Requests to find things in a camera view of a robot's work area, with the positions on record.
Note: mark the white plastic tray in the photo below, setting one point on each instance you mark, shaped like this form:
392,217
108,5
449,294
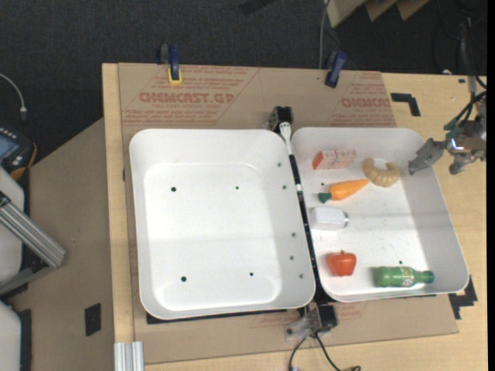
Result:
216,226
386,226

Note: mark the red bell pepper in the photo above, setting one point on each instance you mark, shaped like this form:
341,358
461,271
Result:
341,264

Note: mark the green bottle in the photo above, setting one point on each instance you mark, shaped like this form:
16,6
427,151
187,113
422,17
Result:
394,276

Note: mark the orange carrot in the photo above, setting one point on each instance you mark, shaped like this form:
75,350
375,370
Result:
346,189

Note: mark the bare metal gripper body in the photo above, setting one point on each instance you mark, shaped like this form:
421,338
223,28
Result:
470,141

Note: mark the beige croissant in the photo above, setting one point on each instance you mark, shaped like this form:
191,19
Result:
383,177

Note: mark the orange and white carton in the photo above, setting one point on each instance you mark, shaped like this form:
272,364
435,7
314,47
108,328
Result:
332,160

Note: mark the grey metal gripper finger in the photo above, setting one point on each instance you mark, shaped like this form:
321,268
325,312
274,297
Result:
425,155
459,162

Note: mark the white bottle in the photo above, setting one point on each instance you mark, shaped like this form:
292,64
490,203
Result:
326,218

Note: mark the brown cardboard board red print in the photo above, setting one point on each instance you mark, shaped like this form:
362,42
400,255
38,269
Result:
239,106

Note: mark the thin black and white rod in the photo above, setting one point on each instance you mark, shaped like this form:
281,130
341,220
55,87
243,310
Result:
295,172

